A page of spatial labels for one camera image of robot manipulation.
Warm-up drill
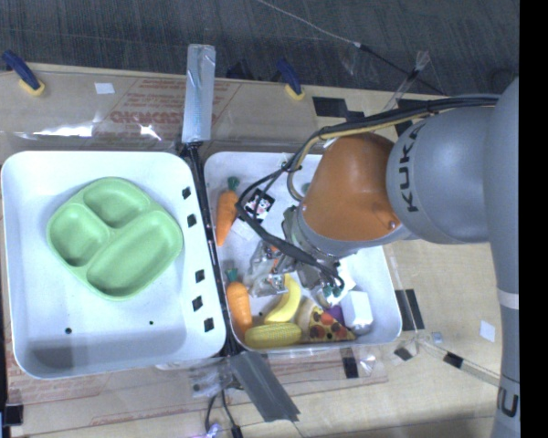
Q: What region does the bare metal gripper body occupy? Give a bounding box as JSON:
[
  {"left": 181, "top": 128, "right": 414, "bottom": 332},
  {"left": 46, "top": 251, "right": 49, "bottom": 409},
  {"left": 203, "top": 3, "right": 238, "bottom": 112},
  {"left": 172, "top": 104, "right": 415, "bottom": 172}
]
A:
[{"left": 281, "top": 205, "right": 344, "bottom": 292}]

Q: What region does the yellow banana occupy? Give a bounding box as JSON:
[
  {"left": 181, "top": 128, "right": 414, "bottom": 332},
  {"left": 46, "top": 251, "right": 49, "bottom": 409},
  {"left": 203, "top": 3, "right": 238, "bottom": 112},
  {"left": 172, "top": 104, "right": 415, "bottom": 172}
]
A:
[{"left": 263, "top": 272, "right": 303, "bottom": 325}]

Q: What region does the clear plastic packet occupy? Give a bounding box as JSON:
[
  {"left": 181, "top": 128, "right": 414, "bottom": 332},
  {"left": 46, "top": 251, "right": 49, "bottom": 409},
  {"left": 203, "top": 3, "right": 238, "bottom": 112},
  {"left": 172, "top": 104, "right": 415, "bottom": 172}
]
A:
[{"left": 248, "top": 239, "right": 287, "bottom": 297}]

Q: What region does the pizza slice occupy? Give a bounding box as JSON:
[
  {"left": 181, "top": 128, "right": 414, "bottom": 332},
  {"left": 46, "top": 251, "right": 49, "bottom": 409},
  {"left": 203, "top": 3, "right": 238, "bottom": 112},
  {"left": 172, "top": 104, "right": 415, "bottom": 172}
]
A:
[{"left": 307, "top": 306, "right": 358, "bottom": 343}]

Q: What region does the white cube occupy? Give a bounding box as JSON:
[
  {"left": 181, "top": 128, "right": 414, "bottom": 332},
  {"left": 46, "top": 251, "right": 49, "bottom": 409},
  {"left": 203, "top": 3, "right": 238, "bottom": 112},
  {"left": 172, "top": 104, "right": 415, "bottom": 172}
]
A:
[{"left": 341, "top": 290, "right": 374, "bottom": 333}]

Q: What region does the white plastic tray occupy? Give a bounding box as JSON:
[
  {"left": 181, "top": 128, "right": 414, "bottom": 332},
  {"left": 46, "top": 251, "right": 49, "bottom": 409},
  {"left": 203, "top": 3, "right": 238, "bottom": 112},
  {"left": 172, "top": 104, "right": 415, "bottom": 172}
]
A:
[
  {"left": 0, "top": 150, "right": 227, "bottom": 381},
  {"left": 203, "top": 151, "right": 404, "bottom": 355}
]

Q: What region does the yellow corn cob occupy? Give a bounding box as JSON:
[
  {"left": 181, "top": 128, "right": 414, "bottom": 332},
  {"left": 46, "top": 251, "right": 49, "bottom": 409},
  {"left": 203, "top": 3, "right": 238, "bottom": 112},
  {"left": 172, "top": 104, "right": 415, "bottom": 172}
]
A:
[{"left": 243, "top": 321, "right": 303, "bottom": 350}]

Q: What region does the orange carrot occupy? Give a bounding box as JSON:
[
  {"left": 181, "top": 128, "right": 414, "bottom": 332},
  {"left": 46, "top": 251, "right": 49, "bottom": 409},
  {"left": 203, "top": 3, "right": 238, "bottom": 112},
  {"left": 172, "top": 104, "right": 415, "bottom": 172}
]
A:
[
  {"left": 224, "top": 267, "right": 254, "bottom": 338},
  {"left": 215, "top": 176, "right": 241, "bottom": 247}
]

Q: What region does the black and white carton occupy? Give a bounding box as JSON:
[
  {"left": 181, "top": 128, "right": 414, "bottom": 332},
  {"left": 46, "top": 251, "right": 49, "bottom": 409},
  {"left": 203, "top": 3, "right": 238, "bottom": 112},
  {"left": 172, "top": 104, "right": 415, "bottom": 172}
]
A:
[{"left": 242, "top": 188, "right": 277, "bottom": 223}]

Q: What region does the brown cardboard board red print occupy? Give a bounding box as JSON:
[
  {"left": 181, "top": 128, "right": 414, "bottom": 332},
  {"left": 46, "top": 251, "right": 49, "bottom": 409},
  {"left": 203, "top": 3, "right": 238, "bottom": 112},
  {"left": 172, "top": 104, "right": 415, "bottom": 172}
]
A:
[{"left": 0, "top": 61, "right": 448, "bottom": 428}]

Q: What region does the green divided plate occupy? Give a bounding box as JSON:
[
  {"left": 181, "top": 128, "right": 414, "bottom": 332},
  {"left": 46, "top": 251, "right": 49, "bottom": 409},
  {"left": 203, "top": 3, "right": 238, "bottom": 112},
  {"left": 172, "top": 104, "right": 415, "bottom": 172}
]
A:
[{"left": 45, "top": 176, "right": 184, "bottom": 301}]

